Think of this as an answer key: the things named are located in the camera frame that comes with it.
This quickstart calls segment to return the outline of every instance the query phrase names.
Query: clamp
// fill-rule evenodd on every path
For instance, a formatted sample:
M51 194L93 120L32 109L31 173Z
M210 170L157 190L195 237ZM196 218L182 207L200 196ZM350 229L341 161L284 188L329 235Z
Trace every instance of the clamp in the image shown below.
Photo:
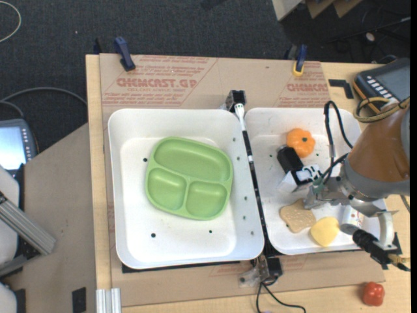
M135 63L132 61L132 57L130 56L128 43L125 41L123 37L116 37L114 41L115 50L118 54L122 56L120 60L123 68L125 71L134 70L136 68Z
M295 76L301 76L304 73L304 62L306 61L306 57L307 46L305 44L302 44L297 56L297 60L294 62L293 66L293 74Z

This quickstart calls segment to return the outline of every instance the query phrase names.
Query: black connector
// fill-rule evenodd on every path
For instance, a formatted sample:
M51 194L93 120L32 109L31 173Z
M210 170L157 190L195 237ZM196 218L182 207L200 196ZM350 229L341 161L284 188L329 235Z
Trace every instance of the black connector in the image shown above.
M241 103L243 105L246 104L245 91L235 91L235 90L230 91L225 101L226 110L231 113L234 113L235 104L238 104L238 103Z
M298 171L304 167L300 157L292 147L282 147L278 151L277 159L285 173Z
M374 237L372 234L364 231L357 230L353 233L353 241L367 253L371 254L371 258L386 267L388 264L391 264L392 261L388 257L389 254L395 254L396 249L392 250L383 250L379 245L376 245L379 240Z
M278 279L280 276L282 276L283 271L279 258L276 256L270 256L266 258L266 262L268 264L268 271L271 277Z

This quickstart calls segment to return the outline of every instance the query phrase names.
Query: red object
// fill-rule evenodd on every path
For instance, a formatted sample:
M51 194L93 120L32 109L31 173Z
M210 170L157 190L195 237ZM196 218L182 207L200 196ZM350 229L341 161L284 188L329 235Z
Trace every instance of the red object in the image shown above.
M369 282L364 288L362 300L369 306L381 306L384 302L384 287L375 282Z

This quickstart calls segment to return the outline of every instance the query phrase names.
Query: wooden table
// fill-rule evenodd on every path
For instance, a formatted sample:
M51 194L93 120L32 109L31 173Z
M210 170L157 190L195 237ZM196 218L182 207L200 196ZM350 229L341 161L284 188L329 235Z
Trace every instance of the wooden table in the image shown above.
M326 79L343 79L351 82L361 70L372 65L347 63L322 63ZM108 214L106 205L106 176L103 154L102 107L100 93L100 60L97 55L86 56L87 93L89 102L89 134L91 171L93 186L94 245L97 289L111 289L111 267L109 255ZM352 110L356 102L346 100L344 92L329 86L330 97L340 108ZM410 215L399 196L387 199L388 208L399 210L394 217L394 228L398 234L404 256L410 256ZM314 312L411 312L410 273L390 266L384 272L386 290L384 304L379 308L369 307L360 299L362 286L344 286L321 290L304 290L278 293L284 303L293 303ZM277 304L269 295L262 294L261 310L271 312L297 312ZM124 308L124 313L138 312L256 312L255 296L246 295L210 300L157 304Z

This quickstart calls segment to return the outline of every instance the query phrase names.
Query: white tray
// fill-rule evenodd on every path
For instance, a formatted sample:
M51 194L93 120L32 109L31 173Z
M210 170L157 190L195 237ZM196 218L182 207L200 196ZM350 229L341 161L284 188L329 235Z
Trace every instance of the white tray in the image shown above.
M121 261L133 269L251 260L264 237L238 119L224 110L121 109L108 123ZM178 136L219 147L233 163L226 210L214 220L191 220L161 211L145 193L155 144Z
M348 140L354 143L360 135L360 127L352 114L340 110L340 114ZM351 235L339 232L332 244L323 248L309 237L309 229L300 233L291 232L281 219L279 211L283 206L294 203L299 198L305 198L308 190L293 193L278 190L278 185L285 173L277 160L277 150L285 145L286 135L293 128L303 128L311 132L316 140L315 151L303 158L304 165L318 164L325 171L330 164L329 146L324 125L323 109L295 108L254 108L245 116L246 128L251 143L253 161L257 175L259 193L261 196L268 238L272 246L283 254L306 254L337 250L356 250L358 247ZM350 148L345 144L341 135L338 119L333 109L330 110L330 128L336 146L336 158L348 153ZM336 166L332 176L339 173ZM385 209L383 200L375 202ZM316 219L324 216L334 216L341 222L344 206L326 204L320 209L312 210ZM377 218L365 217L363 230L379 237L379 221Z

